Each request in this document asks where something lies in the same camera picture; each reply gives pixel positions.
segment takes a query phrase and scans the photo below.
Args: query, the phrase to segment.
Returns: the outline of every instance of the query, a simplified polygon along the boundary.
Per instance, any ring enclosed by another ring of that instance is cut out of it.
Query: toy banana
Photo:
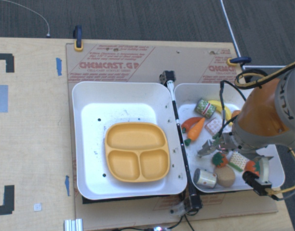
[[[211,105],[214,105],[216,107],[216,110],[219,112],[219,113],[222,113],[222,106],[221,106],[221,102],[218,101],[218,100],[209,100],[208,101]],[[227,106],[225,106],[225,111],[226,111],[226,120],[229,121],[231,119],[231,116],[232,116],[232,113],[231,111],[229,110],[229,108]]]

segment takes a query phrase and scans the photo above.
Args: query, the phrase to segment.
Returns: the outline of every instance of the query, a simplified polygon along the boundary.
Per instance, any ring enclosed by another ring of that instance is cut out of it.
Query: gray carpet
[[[72,38],[81,24],[85,39],[233,42],[220,0],[10,0],[40,13],[52,38]],[[295,61],[295,0],[223,0],[236,47],[249,65]],[[0,0],[0,37],[44,38],[37,14]],[[295,163],[278,147],[295,184]],[[286,200],[295,227],[295,196]]]

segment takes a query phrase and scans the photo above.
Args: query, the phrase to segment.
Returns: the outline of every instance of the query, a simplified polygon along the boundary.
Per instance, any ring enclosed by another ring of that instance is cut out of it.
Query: yellow divided plate
[[[111,126],[105,138],[111,174],[125,182],[147,182],[165,177],[170,168],[169,147],[162,129],[147,122]]]

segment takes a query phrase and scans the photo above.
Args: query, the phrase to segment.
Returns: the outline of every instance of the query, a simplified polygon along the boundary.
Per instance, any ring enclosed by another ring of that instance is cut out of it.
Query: blue square
[[[8,86],[0,85],[0,112],[8,112]]]

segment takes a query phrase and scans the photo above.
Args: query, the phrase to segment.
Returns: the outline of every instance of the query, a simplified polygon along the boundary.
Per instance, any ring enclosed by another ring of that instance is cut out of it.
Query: wooden table
[[[85,40],[134,44],[135,41]],[[0,230],[63,230],[75,219],[67,88],[67,43],[72,39],[0,38],[0,53],[14,56],[14,73],[0,60],[0,85],[8,86],[8,112],[0,112],[0,206],[4,186],[14,186],[14,211],[0,215]],[[222,43],[144,42],[146,45],[222,47]],[[57,74],[56,58],[62,60]],[[65,179],[69,176],[70,192]],[[42,210],[34,211],[41,203]],[[293,230],[284,201],[277,213],[193,221],[195,230]],[[190,230],[182,222],[175,231]]]

